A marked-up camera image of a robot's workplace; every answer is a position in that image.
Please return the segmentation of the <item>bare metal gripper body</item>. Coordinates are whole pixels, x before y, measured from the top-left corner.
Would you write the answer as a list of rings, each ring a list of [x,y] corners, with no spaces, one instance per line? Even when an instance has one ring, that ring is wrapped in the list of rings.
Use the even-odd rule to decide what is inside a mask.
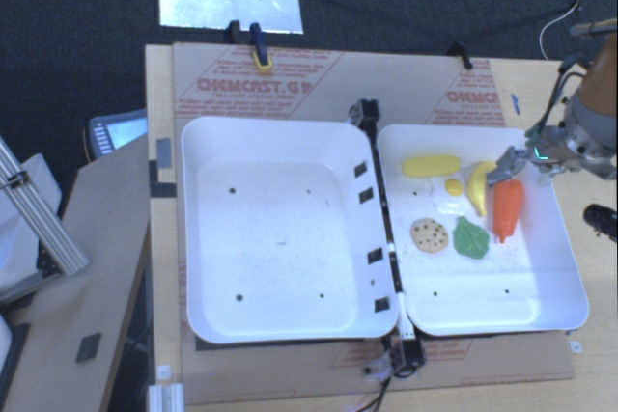
[[[612,163],[616,151],[602,146],[581,129],[544,128],[538,132],[531,128],[524,136],[529,161],[550,177],[585,171],[598,179],[617,179],[617,167]]]

